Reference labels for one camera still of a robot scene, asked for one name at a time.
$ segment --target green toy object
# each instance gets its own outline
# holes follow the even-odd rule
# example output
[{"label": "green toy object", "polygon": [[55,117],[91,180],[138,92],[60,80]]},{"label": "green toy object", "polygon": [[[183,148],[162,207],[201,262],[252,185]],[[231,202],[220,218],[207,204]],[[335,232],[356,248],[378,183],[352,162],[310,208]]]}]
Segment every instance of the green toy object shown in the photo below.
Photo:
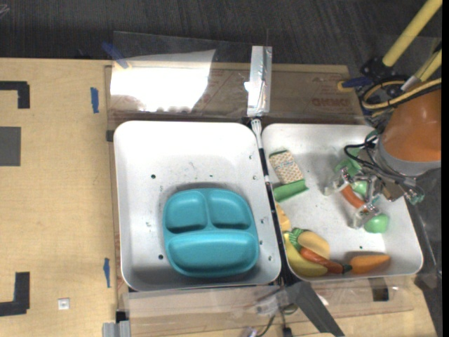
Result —
[{"label": "green toy object", "polygon": [[358,173],[362,167],[353,159],[345,159],[343,161],[341,161],[335,168],[334,168],[334,172],[338,172],[341,169],[343,169],[344,167],[347,168],[348,174],[352,177],[354,175],[356,175],[356,173]]},{"label": "green toy object", "polygon": [[361,194],[362,196],[366,196],[366,191],[368,189],[368,182],[367,181],[356,181],[355,183],[351,184],[351,187],[354,192],[357,192],[358,194]]},{"label": "green toy object", "polygon": [[288,185],[275,187],[273,189],[273,195],[277,202],[282,202],[292,196],[300,194],[301,192],[307,191],[308,189],[309,188],[306,186],[306,181],[299,180],[294,183],[289,183]]},{"label": "green toy object", "polygon": [[389,217],[385,213],[379,213],[378,215],[371,218],[365,225],[364,228],[370,233],[384,233],[387,231],[389,224]]}]

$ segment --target black cable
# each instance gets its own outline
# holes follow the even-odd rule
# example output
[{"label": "black cable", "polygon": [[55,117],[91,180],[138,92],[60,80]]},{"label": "black cable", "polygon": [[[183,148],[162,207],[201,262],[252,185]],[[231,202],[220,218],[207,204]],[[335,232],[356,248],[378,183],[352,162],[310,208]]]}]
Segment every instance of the black cable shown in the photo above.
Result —
[{"label": "black cable", "polygon": [[399,77],[399,76],[394,76],[394,77],[387,77],[386,79],[382,79],[380,81],[378,81],[376,84],[373,84],[372,86],[370,86],[370,88],[367,88],[361,95],[361,99],[362,101],[368,102],[368,100],[370,98],[375,97],[375,93],[378,92],[379,90],[384,90],[385,88],[393,88],[394,86],[396,86],[397,88],[400,88],[402,85],[404,85],[404,83],[408,80],[408,77],[403,76],[403,77]]},{"label": "black cable", "polygon": [[286,316],[284,315],[283,310],[279,311],[281,313],[281,317],[282,317],[282,327],[285,328],[286,327]]},{"label": "black cable", "polygon": [[378,175],[380,176],[384,176],[386,178],[390,178],[392,179],[395,183],[402,183],[404,186],[406,186],[407,188],[409,188],[410,190],[417,190],[417,193],[419,194],[424,194],[424,191],[422,190],[421,187],[419,186],[412,186],[410,184],[408,184],[406,182],[406,177],[399,175],[399,174],[395,174],[395,173],[388,173],[386,171],[384,171],[375,161],[374,159],[371,157],[369,151],[367,151],[368,156],[370,157],[370,159],[373,161],[373,163],[364,161],[362,159],[359,159],[357,156],[354,156],[353,154],[351,154],[349,152],[350,148],[360,148],[360,147],[366,147],[369,144],[372,144],[376,139],[377,136],[375,136],[374,138],[372,138],[371,140],[368,140],[368,136],[365,138],[365,141],[361,144],[356,144],[356,145],[346,145],[344,146],[343,150],[344,153],[351,159],[353,159],[354,161],[358,162],[360,165],[362,165],[363,167],[366,167],[368,169],[373,170],[374,172],[376,172]]},{"label": "black cable", "polygon": [[265,335],[265,334],[268,332],[269,328],[270,328],[270,327],[272,326],[272,324],[273,324],[273,321],[274,321],[275,316],[276,316],[276,315],[273,315],[273,316],[269,319],[268,324],[267,324],[267,326],[265,327],[265,330],[264,330],[261,334],[255,335],[255,337],[262,337],[263,335]]},{"label": "black cable", "polygon": [[[290,307],[293,307],[293,311],[287,312],[287,309],[290,308]],[[298,308],[299,308],[299,307],[296,306],[296,304],[292,303],[292,304],[290,304],[290,305],[284,307],[283,313],[284,313],[285,316],[290,316],[290,315],[292,315],[293,313],[295,313],[295,312],[297,311]]]}]

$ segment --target cable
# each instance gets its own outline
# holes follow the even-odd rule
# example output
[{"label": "cable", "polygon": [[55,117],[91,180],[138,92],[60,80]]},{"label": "cable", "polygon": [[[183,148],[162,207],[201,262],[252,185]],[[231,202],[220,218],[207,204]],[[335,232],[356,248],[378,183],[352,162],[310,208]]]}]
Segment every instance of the cable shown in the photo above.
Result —
[{"label": "cable", "polygon": [[371,114],[371,117],[379,117],[379,116],[381,116],[383,114],[388,114],[390,112],[393,112],[393,110],[394,110],[393,107],[390,107],[389,109],[379,110],[379,111],[373,112]]},{"label": "cable", "polygon": [[272,326],[272,324],[273,324],[273,321],[274,321],[275,316],[276,316],[276,315],[271,316],[271,318],[269,319],[268,324],[267,324],[267,326],[265,327],[264,331],[263,331],[262,333],[260,333],[260,334],[255,335],[255,337],[262,337],[263,335],[265,335],[265,334],[268,332],[269,328],[270,328],[270,327]]},{"label": "cable", "polygon": [[367,169],[371,169],[374,172],[376,172],[377,175],[383,176],[385,178],[389,178],[393,180],[395,183],[401,183],[402,185],[406,186],[408,189],[415,191],[417,190],[419,194],[424,194],[424,190],[419,186],[412,186],[406,182],[406,177],[399,175],[397,173],[390,173],[384,171],[377,163],[375,163],[374,159],[372,159],[373,163],[367,162],[365,160],[359,159],[357,156],[354,156],[352,153],[349,152],[349,149],[351,148],[366,148],[367,145],[372,144],[375,140],[377,140],[377,135],[374,136],[374,138],[370,139],[369,134],[363,143],[356,144],[356,145],[346,145],[344,146],[343,150],[344,153],[354,161],[357,161],[360,165],[363,167],[366,167]]},{"label": "cable", "polygon": [[385,101],[383,103],[378,104],[370,104],[367,103],[367,99],[376,92],[379,88],[382,88],[384,86],[393,85],[393,84],[399,84],[400,81],[388,81],[379,85],[376,85],[372,87],[370,90],[366,92],[366,94],[363,96],[362,106],[366,108],[367,110],[380,110],[388,107],[394,107],[397,105],[400,105],[401,103],[405,103],[407,101],[412,100],[413,98],[417,98],[421,95],[424,95],[425,93],[429,93],[435,90],[438,90],[441,88],[441,78],[432,80],[426,84],[421,85],[420,87],[414,88],[412,91],[403,93],[397,98],[392,98],[388,101]]},{"label": "cable", "polygon": [[[286,316],[290,316],[293,313],[295,313],[298,309],[298,306],[296,306],[294,303],[291,303],[290,305],[285,306],[284,308],[280,308],[279,312],[281,313],[281,318],[282,318],[282,323],[283,323],[283,328],[286,329]],[[265,327],[264,331],[258,335],[256,335],[255,337],[262,337],[263,335],[265,335],[269,328],[272,326],[274,318],[276,315],[273,315],[270,317],[267,326]]]},{"label": "cable", "polygon": [[284,310],[281,310],[281,316],[282,316],[282,336],[293,337],[292,329],[290,327],[287,327]]}]

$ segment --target toy food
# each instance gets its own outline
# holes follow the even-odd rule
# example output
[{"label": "toy food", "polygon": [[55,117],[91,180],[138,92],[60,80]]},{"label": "toy food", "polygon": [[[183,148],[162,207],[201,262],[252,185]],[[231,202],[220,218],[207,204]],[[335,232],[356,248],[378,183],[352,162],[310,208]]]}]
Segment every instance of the toy food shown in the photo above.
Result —
[{"label": "toy food", "polygon": [[351,185],[346,186],[342,190],[342,195],[356,209],[363,207],[363,205],[365,204],[365,202],[354,193]]},{"label": "toy food", "polygon": [[307,247],[302,247],[300,249],[300,255],[304,257],[306,260],[318,263],[319,265],[326,267],[328,269],[328,272],[335,273],[337,275],[346,273],[352,269],[350,265],[342,265],[341,263],[336,263],[331,260],[328,260],[327,258],[324,258],[323,256],[314,253]]},{"label": "toy food", "polygon": [[286,245],[288,263],[293,271],[306,277],[318,277],[328,272],[326,267],[318,263],[310,262],[302,257],[298,250],[291,244],[288,232],[283,234],[283,238]]},{"label": "toy food", "polygon": [[279,225],[281,226],[281,231],[289,231],[290,228],[292,228],[292,225],[290,224],[290,220],[288,219],[286,213],[283,211],[281,206],[276,202],[276,212],[278,213],[279,217]]},{"label": "toy food", "polygon": [[362,255],[353,257],[349,264],[352,266],[352,273],[362,274],[370,272],[375,268],[379,268],[384,264],[387,264],[391,260],[389,255]]},{"label": "toy food", "polygon": [[275,152],[269,155],[269,161],[281,183],[273,189],[274,199],[277,202],[282,202],[309,189],[290,151]]},{"label": "toy food", "polygon": [[315,232],[294,228],[290,233],[290,242],[298,251],[301,246],[307,247],[324,258],[330,258],[329,243]]},{"label": "toy food", "polygon": [[379,213],[365,223],[364,228],[371,233],[384,233],[387,231],[389,218],[385,213]]}]

